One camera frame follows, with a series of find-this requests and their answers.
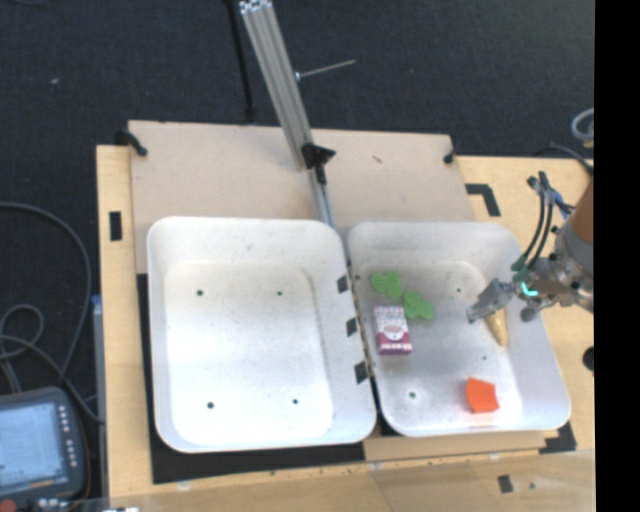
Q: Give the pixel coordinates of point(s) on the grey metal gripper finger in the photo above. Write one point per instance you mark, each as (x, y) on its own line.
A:
(500, 300)
(481, 302)

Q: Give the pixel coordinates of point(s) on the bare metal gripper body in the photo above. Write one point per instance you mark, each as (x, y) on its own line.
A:
(555, 285)

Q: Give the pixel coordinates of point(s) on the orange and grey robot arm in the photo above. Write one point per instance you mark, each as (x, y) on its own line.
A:
(582, 225)

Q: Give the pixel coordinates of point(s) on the beige cone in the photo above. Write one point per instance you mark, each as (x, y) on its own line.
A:
(498, 327)

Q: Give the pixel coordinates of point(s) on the green toy broccoli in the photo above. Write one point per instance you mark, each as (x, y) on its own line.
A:
(387, 285)
(418, 306)

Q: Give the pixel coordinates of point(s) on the white plastic tray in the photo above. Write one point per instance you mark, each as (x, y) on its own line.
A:
(440, 360)
(250, 350)

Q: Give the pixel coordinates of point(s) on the pink and white carton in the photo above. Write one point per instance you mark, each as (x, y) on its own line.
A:
(392, 331)

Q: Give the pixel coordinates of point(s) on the orange cube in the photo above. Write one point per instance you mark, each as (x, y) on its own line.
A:
(481, 396)

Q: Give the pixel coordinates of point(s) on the pale brown flat board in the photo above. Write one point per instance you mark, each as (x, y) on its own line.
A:
(240, 170)

